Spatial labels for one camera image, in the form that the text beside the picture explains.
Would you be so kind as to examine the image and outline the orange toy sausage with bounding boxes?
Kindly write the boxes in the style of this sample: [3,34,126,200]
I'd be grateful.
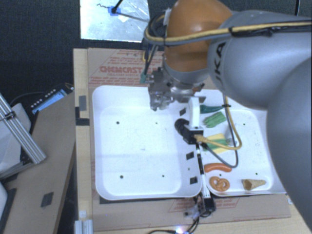
[204,162,233,174]

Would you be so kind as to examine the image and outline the brown toy pretzel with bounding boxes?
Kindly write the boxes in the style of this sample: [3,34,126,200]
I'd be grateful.
[209,175,231,193]

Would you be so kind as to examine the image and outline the white plastic tray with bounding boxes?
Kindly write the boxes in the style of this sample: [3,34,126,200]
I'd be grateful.
[199,88,287,196]
[92,85,203,201]

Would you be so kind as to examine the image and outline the thin black and white rod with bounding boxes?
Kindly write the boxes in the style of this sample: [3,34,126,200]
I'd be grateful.
[195,145,211,197]

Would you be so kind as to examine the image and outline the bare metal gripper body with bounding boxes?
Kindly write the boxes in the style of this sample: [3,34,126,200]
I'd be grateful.
[147,67,207,103]

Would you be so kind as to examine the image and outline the green toy bean pods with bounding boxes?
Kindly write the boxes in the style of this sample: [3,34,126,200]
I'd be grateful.
[203,111,226,129]

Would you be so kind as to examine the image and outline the black cylinder on white bracket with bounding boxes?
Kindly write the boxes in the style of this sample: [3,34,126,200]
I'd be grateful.
[174,97,204,145]

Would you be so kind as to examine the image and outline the black block with thin wires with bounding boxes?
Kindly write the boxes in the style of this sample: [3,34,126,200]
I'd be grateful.
[194,195,217,217]

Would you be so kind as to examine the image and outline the dark green toy pepper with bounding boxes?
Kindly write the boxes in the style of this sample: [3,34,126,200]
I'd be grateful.
[199,104,224,114]

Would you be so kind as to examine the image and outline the brown cardboard board red print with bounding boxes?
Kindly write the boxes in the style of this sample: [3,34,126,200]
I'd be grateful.
[87,48,292,232]

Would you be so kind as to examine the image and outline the tan toy ice cream cone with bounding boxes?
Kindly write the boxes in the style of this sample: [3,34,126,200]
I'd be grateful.
[241,178,267,191]

